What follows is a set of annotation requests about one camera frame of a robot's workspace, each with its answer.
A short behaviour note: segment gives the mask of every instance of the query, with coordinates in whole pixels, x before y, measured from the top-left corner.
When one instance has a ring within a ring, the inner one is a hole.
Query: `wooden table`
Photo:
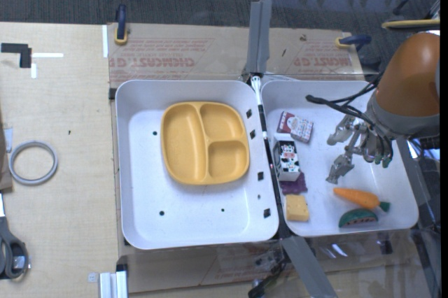
[[[57,152],[56,174],[37,186],[14,182],[4,192],[10,230],[22,239],[31,269],[18,282],[0,281],[2,297],[98,297],[98,275],[115,272],[118,225],[109,101],[109,61],[103,26],[0,23],[2,43],[32,48],[37,75],[19,67],[19,56],[0,53],[3,127],[13,147],[42,140]],[[51,165],[46,152],[29,149],[16,160],[23,176],[38,177]],[[335,271],[328,275],[341,297],[427,297],[416,251],[406,264]],[[296,292],[306,297],[303,285]],[[147,292],[135,297],[247,297],[250,283]]]

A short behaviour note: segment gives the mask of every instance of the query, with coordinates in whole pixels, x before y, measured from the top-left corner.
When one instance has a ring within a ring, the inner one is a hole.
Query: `blue clamp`
[[[335,39],[335,44],[338,48],[349,48],[350,45],[354,44],[356,45],[356,51],[359,52],[364,45],[369,44],[371,41],[371,36],[368,36],[367,34],[357,34],[345,38],[338,37]]]
[[[127,30],[126,30],[126,6],[120,4],[115,12],[115,21],[118,22],[118,27],[115,30],[115,43],[123,45],[127,42]]]

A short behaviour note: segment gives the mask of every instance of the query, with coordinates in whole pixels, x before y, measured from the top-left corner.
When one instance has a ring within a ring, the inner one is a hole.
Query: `yellow sponge block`
[[[292,221],[308,221],[309,211],[305,196],[286,195],[286,219]]]

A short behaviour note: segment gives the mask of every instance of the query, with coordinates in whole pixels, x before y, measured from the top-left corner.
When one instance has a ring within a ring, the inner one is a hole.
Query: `purple cloth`
[[[300,173],[296,181],[279,182],[283,194],[299,194],[308,191],[307,184],[305,183],[305,174],[303,172]]]

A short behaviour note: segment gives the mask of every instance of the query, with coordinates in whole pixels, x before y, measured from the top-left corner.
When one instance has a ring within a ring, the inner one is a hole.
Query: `yellow plate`
[[[236,110],[210,101],[184,101],[162,116],[162,154],[169,175],[189,185],[228,183],[249,167],[249,144]]]

